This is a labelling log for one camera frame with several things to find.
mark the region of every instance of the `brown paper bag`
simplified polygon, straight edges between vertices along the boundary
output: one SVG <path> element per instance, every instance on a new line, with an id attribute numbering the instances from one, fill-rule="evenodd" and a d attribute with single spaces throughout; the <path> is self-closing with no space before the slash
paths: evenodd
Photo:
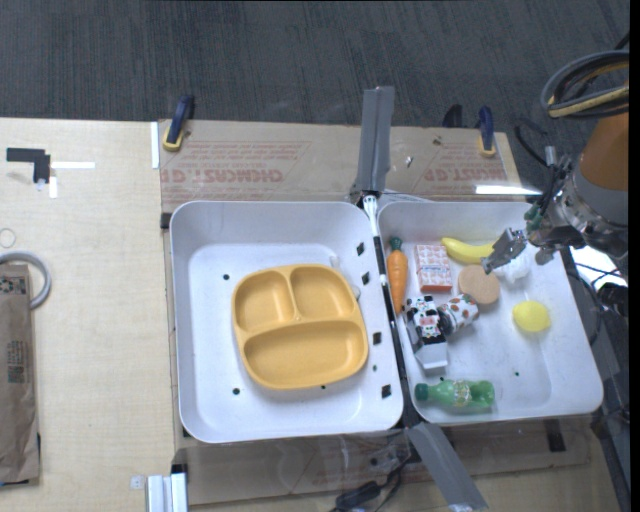
<path id="1" fill-rule="evenodd" d="M 0 265 L 0 482 L 38 477 L 31 298 L 27 265 Z"/>

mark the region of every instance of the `white tray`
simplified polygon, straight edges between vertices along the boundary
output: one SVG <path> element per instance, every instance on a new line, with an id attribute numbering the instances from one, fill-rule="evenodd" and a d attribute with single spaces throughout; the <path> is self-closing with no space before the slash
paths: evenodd
<path id="1" fill-rule="evenodd" d="M 378 226 L 385 250 L 392 236 L 403 241 L 409 258 L 407 296 L 422 295 L 415 276 L 413 249 L 417 243 L 439 243 L 443 236 L 480 244 L 495 241 L 507 227 L 524 228 L 527 203 L 483 202 L 397 202 L 380 210 Z M 466 409 L 444 409 L 418 402 L 418 412 L 428 421 L 443 425 L 503 421 L 586 414 L 597 409 L 603 388 L 593 353 L 560 255 L 546 265 L 533 260 L 531 271 L 510 285 L 501 279 L 497 303 L 482 308 L 480 318 L 448 339 L 446 367 L 425 372 L 413 356 L 402 318 L 399 330 L 411 391 L 418 382 L 436 384 L 441 378 L 484 378 L 496 387 L 495 406 L 481 414 Z M 462 265 L 450 260 L 454 289 L 434 293 L 436 304 L 458 293 L 457 276 Z M 551 327 L 542 333 L 520 331 L 511 310 L 523 300 L 537 300 L 547 306 Z"/>
<path id="2" fill-rule="evenodd" d="M 179 409 L 193 437 L 225 443 L 379 432 L 398 422 L 403 399 L 397 363 L 371 228 L 361 210 L 340 202 L 197 201 L 174 212 L 170 233 Z M 257 384 L 234 339 L 236 284 L 269 267 L 330 265 L 332 256 L 340 258 L 345 277 L 361 290 L 369 339 L 365 367 L 312 389 L 282 391 Z M 373 342 L 374 333 L 379 343 Z"/>

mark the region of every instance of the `gray ring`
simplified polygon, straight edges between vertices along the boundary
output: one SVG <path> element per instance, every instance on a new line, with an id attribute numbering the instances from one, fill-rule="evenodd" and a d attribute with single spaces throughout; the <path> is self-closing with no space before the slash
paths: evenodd
<path id="1" fill-rule="evenodd" d="M 0 242 L 0 247 L 3 247 L 4 249 L 11 249 L 15 245 L 16 240 L 18 238 L 16 236 L 16 232 L 11 228 L 0 228 L 0 238 L 2 237 L 2 233 L 11 233 L 13 235 L 13 240 L 9 245 L 5 245 L 2 242 Z"/>
<path id="2" fill-rule="evenodd" d="M 36 295 L 31 302 L 29 302 L 29 307 L 31 309 L 36 309 L 40 306 L 46 298 L 49 296 L 49 292 L 51 291 L 51 273 L 49 269 L 44 264 L 44 262 L 38 258 L 34 253 L 29 251 L 9 251 L 4 254 L 0 254 L 0 264 L 9 263 L 10 261 L 22 261 L 24 263 L 31 263 L 34 265 L 44 277 L 44 285 L 42 286 L 42 290 L 40 293 Z"/>

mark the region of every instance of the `wooden table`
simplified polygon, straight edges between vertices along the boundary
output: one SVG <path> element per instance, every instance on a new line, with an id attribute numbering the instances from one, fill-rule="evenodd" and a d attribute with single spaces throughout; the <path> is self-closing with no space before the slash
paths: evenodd
<path id="1" fill-rule="evenodd" d="M 52 161 L 95 162 L 95 169 L 56 171 L 56 199 L 36 189 L 31 164 L 0 162 L 0 228 L 13 230 L 13 249 L 35 252 L 53 278 L 33 314 L 41 477 L 0 490 L 0 510 L 143 511 L 145 493 L 132 477 L 169 473 L 180 428 L 150 123 L 0 119 L 0 134 L 5 147 L 45 149 Z M 589 446 L 586 464 L 476 483 L 494 511 L 616 510 L 593 435 Z M 320 511 L 333 498 L 198 509 Z M 448 510 L 432 482 L 402 487 L 387 508 L 401 507 Z"/>

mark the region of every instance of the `brown round disc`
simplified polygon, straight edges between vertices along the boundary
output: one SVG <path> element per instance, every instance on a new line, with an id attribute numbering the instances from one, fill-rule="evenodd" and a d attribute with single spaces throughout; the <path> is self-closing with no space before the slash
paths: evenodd
<path id="1" fill-rule="evenodd" d="M 468 265 L 460 271 L 458 288 L 483 305 L 493 304 L 500 296 L 500 281 L 493 273 L 487 275 L 480 265 Z"/>

